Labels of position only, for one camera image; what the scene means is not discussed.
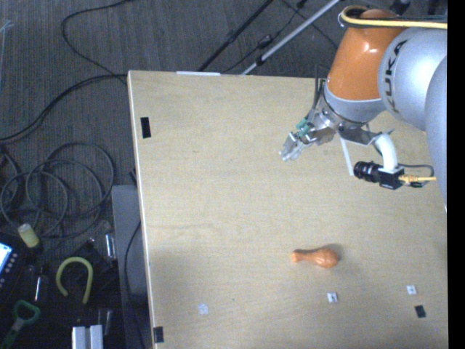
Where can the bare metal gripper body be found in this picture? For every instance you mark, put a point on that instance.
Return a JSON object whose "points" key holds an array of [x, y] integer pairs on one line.
{"points": [[323, 129]]}

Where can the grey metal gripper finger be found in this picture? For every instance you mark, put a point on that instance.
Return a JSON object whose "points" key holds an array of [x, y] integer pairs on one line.
{"points": [[287, 147], [298, 147]]}

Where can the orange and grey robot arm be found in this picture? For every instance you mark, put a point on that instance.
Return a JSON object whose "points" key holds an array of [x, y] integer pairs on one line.
{"points": [[363, 60]]}

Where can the pale wooden board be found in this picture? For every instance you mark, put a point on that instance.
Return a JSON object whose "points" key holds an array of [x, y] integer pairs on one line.
{"points": [[236, 195]]}

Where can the orange toy drumstick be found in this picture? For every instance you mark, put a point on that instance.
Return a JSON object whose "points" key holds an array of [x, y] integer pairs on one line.
{"points": [[321, 257]]}

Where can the pale yellow cylinder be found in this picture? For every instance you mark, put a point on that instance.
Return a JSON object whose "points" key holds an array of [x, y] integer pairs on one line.
{"points": [[29, 235]]}

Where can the black cylinder on white bracket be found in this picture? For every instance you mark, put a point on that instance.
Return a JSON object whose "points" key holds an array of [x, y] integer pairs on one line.
{"points": [[388, 176]]}

